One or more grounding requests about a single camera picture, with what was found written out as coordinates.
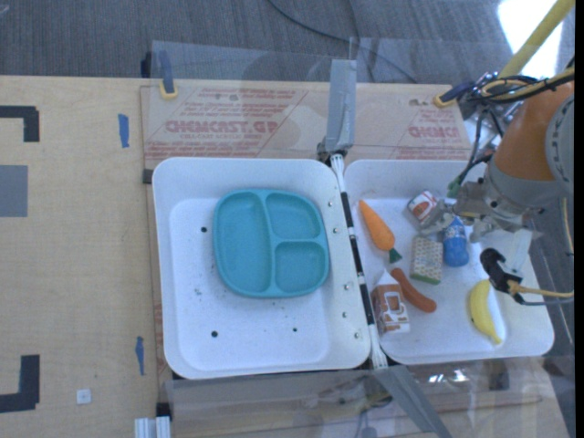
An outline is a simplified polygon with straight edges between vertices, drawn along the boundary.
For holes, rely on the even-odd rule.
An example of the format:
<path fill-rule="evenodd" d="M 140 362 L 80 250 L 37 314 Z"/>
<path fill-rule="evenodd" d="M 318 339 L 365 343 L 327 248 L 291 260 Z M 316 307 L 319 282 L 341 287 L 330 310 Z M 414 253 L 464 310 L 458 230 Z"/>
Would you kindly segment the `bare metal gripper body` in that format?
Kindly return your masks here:
<path fill-rule="evenodd" d="M 526 227 L 531 194 L 530 181 L 452 181 L 447 188 L 447 196 L 454 199 L 452 213 L 466 224 L 473 224 L 475 219 L 491 219 L 496 229 L 507 232 Z"/>

